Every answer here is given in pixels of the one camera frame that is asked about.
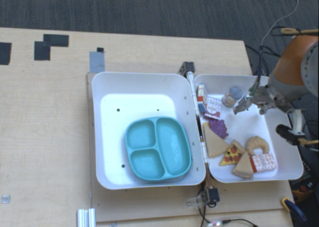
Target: white plastic tray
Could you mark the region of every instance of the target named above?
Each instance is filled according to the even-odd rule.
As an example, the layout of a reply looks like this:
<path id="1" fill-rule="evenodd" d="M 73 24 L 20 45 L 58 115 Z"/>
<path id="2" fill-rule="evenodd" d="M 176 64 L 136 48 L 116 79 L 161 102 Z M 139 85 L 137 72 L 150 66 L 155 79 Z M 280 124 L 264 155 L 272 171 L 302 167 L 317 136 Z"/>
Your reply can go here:
<path id="1" fill-rule="evenodd" d="M 96 175 L 108 189 L 191 186 L 202 182 L 205 166 L 190 86 L 177 74 L 103 72 L 92 82 Z M 125 150 L 125 131 L 132 122 L 154 116 L 177 119 L 191 150 L 190 170 L 183 176 L 146 181 L 132 171 Z"/>
<path id="2" fill-rule="evenodd" d="M 261 78 L 261 85 L 267 84 L 267 77 Z M 248 89 L 254 84 L 254 76 L 227 76 L 227 75 L 199 75 L 194 80 L 195 88 L 204 84 L 210 96 L 221 99 L 232 86 L 239 87 L 243 94 L 248 95 Z M 255 173 L 252 179 L 237 177 L 231 173 L 234 165 L 219 166 L 223 154 L 209 159 L 211 174 L 223 183 L 271 181 L 271 180 L 293 180 L 299 178 L 303 173 L 303 164 L 298 149 L 288 144 L 276 133 L 279 124 L 290 126 L 288 117 L 279 109 L 268 110 L 265 115 L 259 114 L 256 105 L 252 105 L 248 111 L 234 115 L 232 108 L 222 104 L 220 119 L 225 121 L 229 135 L 225 141 L 230 144 L 233 139 L 243 146 L 247 139 L 252 136 L 260 136 L 269 143 L 270 153 L 277 162 L 278 168 L 272 171 Z"/>

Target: small box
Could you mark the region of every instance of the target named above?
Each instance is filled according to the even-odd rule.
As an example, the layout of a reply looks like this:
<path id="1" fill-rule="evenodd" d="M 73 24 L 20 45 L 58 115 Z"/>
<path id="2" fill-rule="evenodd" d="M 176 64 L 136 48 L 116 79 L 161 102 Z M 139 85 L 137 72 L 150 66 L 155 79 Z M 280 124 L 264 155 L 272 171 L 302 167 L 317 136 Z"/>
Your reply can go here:
<path id="1" fill-rule="evenodd" d="M 198 85 L 198 91 L 197 91 L 197 103 L 198 108 L 201 113 L 205 113 L 207 111 L 207 90 L 204 86 L 204 84 Z"/>
<path id="2" fill-rule="evenodd" d="M 208 96 L 204 118 L 219 120 L 220 108 L 221 108 L 221 100 Z"/>
<path id="3" fill-rule="evenodd" d="M 254 173 L 277 168 L 277 164 L 272 153 L 251 156 L 250 162 Z"/>

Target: small container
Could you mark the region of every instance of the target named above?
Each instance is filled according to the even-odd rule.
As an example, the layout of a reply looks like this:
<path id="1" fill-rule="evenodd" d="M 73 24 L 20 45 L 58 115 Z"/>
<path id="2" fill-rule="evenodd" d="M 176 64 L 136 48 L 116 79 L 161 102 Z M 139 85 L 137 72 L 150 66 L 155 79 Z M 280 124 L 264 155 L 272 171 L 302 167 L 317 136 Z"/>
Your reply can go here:
<path id="1" fill-rule="evenodd" d="M 221 100 L 208 96 L 206 108 L 207 108 L 207 110 L 204 114 L 204 118 L 219 120 Z"/>
<path id="2" fill-rule="evenodd" d="M 204 84 L 198 85 L 197 103 L 199 111 L 205 113 L 207 111 L 207 90 Z"/>
<path id="3" fill-rule="evenodd" d="M 224 95 L 222 102 L 226 107 L 232 108 L 241 99 L 243 92 L 237 87 L 229 88 L 229 92 Z"/>
<path id="4" fill-rule="evenodd" d="M 249 159 L 254 173 L 277 168 L 277 164 L 272 153 L 253 155 Z"/>

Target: red and white box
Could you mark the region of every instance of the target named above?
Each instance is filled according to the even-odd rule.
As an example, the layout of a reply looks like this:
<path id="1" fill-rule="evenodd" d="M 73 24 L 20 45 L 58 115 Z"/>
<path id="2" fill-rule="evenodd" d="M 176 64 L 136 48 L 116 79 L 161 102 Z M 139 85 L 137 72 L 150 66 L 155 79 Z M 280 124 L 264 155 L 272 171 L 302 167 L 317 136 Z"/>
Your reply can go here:
<path id="1" fill-rule="evenodd" d="M 217 119 L 220 118 L 221 100 L 213 97 L 207 97 L 207 106 L 204 118 L 206 119 Z"/>
<path id="2" fill-rule="evenodd" d="M 277 168 L 277 164 L 272 153 L 251 156 L 250 162 L 254 173 Z"/>

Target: purple toy item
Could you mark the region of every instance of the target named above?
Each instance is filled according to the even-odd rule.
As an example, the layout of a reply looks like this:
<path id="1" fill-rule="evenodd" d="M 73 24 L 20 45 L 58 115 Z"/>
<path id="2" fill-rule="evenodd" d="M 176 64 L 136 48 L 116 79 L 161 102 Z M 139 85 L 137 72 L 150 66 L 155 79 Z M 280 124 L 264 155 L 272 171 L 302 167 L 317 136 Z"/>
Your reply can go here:
<path id="1" fill-rule="evenodd" d="M 209 120 L 208 122 L 209 122 L 210 129 L 214 133 L 216 133 L 218 136 L 220 136 L 221 138 L 225 138 L 228 136 L 227 128 L 224 123 L 224 120 L 212 119 L 212 120 Z"/>

